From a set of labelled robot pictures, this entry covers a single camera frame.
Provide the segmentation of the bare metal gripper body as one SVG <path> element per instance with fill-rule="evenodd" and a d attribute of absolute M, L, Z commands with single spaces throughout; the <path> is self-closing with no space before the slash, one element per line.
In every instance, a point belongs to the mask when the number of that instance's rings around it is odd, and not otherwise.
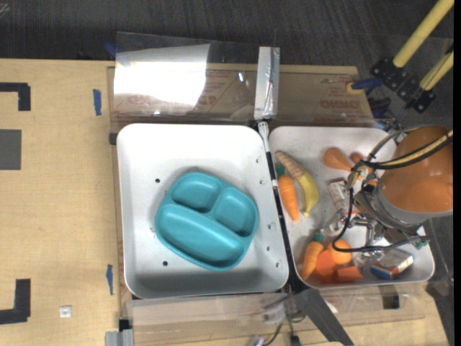
<path fill-rule="evenodd" d="M 376 222 L 375 232 L 391 246 L 411 244 L 420 247 L 426 241 L 418 230 L 426 220 L 425 213 L 414 213 L 390 204 L 380 191 L 358 192 L 354 204 L 359 212 Z"/>

